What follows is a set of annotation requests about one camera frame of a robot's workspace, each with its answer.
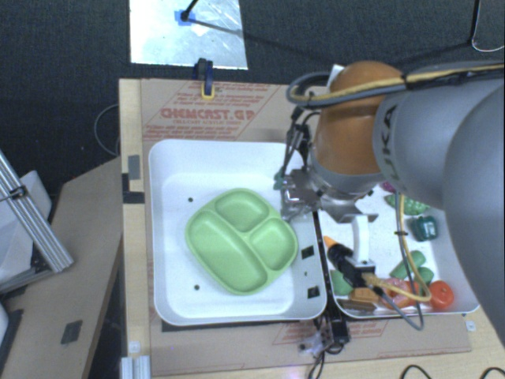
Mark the green divided plate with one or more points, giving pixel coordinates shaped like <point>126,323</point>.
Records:
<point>236,247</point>

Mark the orange carrot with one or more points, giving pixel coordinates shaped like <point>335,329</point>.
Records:
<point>330,242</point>

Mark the dull grey metal gripper finger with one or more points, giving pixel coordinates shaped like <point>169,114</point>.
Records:
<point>292,209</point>

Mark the purple toy food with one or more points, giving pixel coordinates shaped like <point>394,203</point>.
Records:
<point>387,187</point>

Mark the pink doughnut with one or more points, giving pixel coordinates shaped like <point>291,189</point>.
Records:
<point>396,290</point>

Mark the brown cardboard board, red print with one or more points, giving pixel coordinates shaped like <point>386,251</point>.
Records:
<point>205,111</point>

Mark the white plastic tray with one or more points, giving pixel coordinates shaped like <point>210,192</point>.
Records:
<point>453,259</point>
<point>177,275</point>

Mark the green leafy toy vegetable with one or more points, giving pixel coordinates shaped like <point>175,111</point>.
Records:
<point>412,207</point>

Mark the brown biscuit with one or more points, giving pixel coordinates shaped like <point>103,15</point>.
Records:
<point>361,296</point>

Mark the dark green bell pepper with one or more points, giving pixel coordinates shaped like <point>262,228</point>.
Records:
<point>425,228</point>

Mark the green rounded toy vegetable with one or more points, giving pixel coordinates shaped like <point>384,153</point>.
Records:
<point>339,284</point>

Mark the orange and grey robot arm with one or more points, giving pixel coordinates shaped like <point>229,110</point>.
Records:
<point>434,140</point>

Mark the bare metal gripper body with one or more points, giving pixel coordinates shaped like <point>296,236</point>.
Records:
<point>301,184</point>

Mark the thin black rod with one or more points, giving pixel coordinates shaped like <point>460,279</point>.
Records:
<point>324,267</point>

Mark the red tomato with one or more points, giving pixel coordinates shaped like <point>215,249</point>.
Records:
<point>442,295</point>

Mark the green pea pod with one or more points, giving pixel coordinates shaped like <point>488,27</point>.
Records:
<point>425,275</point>
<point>403,267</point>

